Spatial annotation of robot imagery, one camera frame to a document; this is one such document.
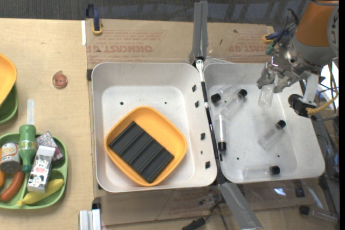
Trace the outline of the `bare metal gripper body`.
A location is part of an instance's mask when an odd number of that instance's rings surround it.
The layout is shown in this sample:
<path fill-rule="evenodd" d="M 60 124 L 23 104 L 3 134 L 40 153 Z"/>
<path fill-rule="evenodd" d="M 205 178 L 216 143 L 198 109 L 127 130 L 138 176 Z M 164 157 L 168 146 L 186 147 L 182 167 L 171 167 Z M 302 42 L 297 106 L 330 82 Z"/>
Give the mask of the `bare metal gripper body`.
<path fill-rule="evenodd" d="M 271 53 L 269 67 L 290 79 L 305 79 L 311 73 L 320 75 L 322 66 L 315 65 L 304 59 L 293 47 L 279 47 Z"/>

